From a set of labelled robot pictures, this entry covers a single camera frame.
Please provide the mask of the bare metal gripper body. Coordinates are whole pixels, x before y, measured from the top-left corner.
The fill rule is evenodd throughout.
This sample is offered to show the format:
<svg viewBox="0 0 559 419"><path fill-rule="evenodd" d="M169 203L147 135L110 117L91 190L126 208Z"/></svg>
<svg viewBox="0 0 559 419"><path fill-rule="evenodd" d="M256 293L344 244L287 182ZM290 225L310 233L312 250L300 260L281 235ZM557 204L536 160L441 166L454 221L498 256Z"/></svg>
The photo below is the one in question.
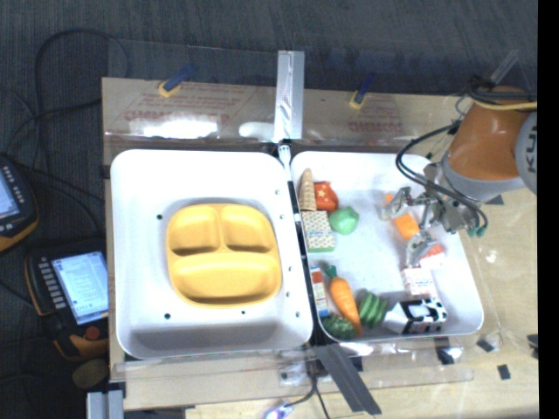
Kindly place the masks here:
<svg viewBox="0 0 559 419"><path fill-rule="evenodd" d="M460 194L446 179L440 163L424 168L424 191L417 197L424 206L420 227L429 230L441 226L446 232L467 230L476 234L480 228L479 205Z"/></svg>

